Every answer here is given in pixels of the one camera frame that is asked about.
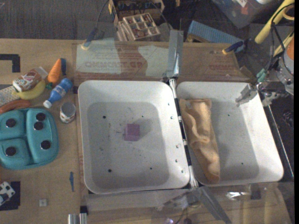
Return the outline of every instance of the brown towel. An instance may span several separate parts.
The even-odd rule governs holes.
[[[193,149],[206,178],[217,183],[220,180],[218,146],[211,122],[210,99],[179,101],[189,145]]]

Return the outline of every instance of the wooden table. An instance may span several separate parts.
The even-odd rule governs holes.
[[[21,73],[31,68],[42,66],[47,71],[55,61],[64,58],[67,61],[67,76],[74,77],[72,45],[82,41],[71,40],[26,40],[0,39],[0,54],[18,54],[21,57]],[[0,84],[11,84],[19,73],[11,72],[11,61],[0,61]],[[32,100],[33,106],[42,106],[48,98],[49,90]],[[0,223],[8,224],[64,224],[68,214],[80,213],[81,199],[78,158],[77,122],[64,124],[59,119],[59,107],[63,102],[76,102],[75,95],[68,93],[62,101],[54,103],[49,109],[58,128],[60,150],[57,158],[50,164],[26,170],[8,170],[1,168],[1,181],[21,182],[21,205],[17,210],[0,211]],[[70,172],[74,173],[74,192],[70,184]],[[277,184],[262,184],[267,194],[258,202],[244,200],[228,201],[225,197],[228,187],[212,189],[219,198],[221,205],[233,223],[290,223],[285,203]],[[39,200],[47,199],[46,207],[39,207]],[[213,216],[201,205],[189,209],[189,215],[198,216],[194,219],[205,223],[222,223],[215,221]],[[172,214],[174,220],[180,216],[181,210]],[[105,213],[90,213],[88,224],[91,223],[126,223],[155,224],[163,223],[162,218],[153,210],[112,210]]]

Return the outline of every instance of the purple block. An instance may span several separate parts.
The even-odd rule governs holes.
[[[137,141],[139,140],[140,129],[139,125],[127,124],[125,127],[125,141]]]

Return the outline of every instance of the blue bottle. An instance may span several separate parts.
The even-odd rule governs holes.
[[[43,106],[50,109],[52,107],[52,104],[55,101],[61,100],[61,98],[65,96],[65,94],[71,89],[72,86],[73,83],[70,79],[62,79],[62,81],[51,91],[50,98],[43,103]]]

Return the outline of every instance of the yellow banana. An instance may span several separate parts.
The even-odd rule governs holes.
[[[43,93],[45,87],[46,87],[45,80],[41,80],[39,83],[36,84],[36,86],[33,89],[29,91],[23,91],[23,92],[13,91],[12,94],[17,95],[21,99],[25,99],[25,100],[34,99]]]

